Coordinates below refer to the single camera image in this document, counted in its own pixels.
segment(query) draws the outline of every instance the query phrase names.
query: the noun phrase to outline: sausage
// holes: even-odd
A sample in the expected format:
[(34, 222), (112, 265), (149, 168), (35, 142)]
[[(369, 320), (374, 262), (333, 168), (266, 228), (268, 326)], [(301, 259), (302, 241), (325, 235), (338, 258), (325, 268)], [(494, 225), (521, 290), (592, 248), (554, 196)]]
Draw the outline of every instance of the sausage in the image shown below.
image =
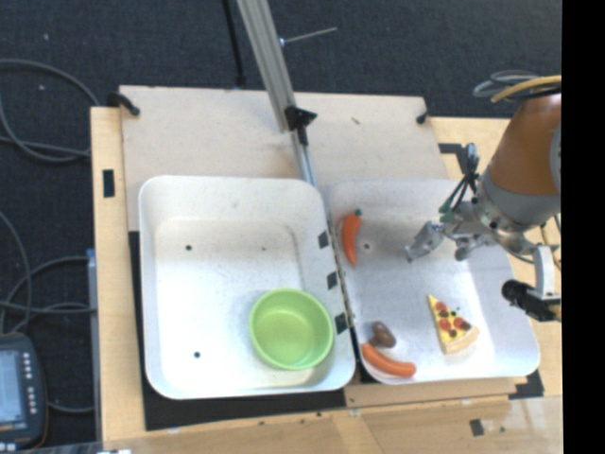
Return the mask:
[(342, 248), (344, 249), (347, 259), (349, 259), (349, 262), (354, 266), (357, 265), (355, 241), (359, 227), (361, 227), (361, 212), (359, 210), (347, 214), (342, 221)]
[(361, 355), (369, 364), (388, 374), (410, 377), (416, 373), (416, 365), (411, 361), (395, 361), (387, 358), (369, 343), (361, 345)]

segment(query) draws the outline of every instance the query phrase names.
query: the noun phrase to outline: green bowl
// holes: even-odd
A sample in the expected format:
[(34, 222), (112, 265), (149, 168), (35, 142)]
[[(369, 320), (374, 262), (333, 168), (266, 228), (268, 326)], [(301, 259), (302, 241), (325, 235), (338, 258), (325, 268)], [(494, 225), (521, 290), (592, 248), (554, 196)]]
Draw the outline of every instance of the green bowl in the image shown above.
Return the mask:
[(332, 319), (309, 293), (273, 289), (252, 308), (250, 333), (258, 355), (269, 365), (303, 370), (321, 363), (334, 340)]

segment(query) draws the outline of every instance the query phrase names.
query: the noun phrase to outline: toy pizza slice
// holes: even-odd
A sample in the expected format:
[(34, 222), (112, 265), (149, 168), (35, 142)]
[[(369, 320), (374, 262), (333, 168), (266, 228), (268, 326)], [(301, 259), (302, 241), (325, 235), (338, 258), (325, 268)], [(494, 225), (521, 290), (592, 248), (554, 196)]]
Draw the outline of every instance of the toy pizza slice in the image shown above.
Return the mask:
[(476, 326), (467, 322), (456, 311), (451, 310), (446, 303), (438, 300), (432, 294), (428, 295), (428, 303), (433, 314), (439, 344), (443, 353), (459, 352), (475, 342), (479, 334)]

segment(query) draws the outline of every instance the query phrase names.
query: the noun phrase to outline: monitor screen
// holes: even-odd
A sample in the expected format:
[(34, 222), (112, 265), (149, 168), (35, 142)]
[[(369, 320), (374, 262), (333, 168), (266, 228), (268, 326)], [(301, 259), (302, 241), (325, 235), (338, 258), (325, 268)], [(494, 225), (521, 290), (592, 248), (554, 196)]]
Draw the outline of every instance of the monitor screen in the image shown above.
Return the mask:
[(18, 368), (19, 352), (0, 350), (0, 424), (23, 419)]

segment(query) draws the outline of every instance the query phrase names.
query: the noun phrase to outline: toy sink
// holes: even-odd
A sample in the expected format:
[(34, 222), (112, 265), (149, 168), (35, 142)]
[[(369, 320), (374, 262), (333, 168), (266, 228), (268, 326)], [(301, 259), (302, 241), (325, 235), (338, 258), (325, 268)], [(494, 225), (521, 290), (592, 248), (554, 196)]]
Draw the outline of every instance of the toy sink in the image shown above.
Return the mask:
[[(438, 209), (456, 185), (449, 180), (350, 180), (327, 192), (338, 237), (347, 214), (356, 209), (362, 214), (357, 264), (349, 264), (344, 254), (339, 261), (358, 343), (372, 337), (373, 322), (383, 322), (397, 339), (385, 354), (417, 367), (412, 378), (402, 378), (362, 358), (368, 373), (382, 383), (524, 376), (538, 366), (540, 351), (529, 318), (501, 295), (502, 285), (513, 277), (503, 249), (483, 247), (457, 261), (455, 243), (445, 239), (429, 255), (406, 260), (405, 245), (413, 243), (426, 221), (439, 223)], [(429, 293), (478, 326), (471, 347), (451, 355), (441, 351)]]
[[(320, 193), (300, 180), (159, 176), (139, 194), (147, 377), (174, 399), (329, 391), (354, 374), (345, 304)], [(319, 365), (287, 371), (255, 353), (254, 303), (312, 294), (332, 318)]]

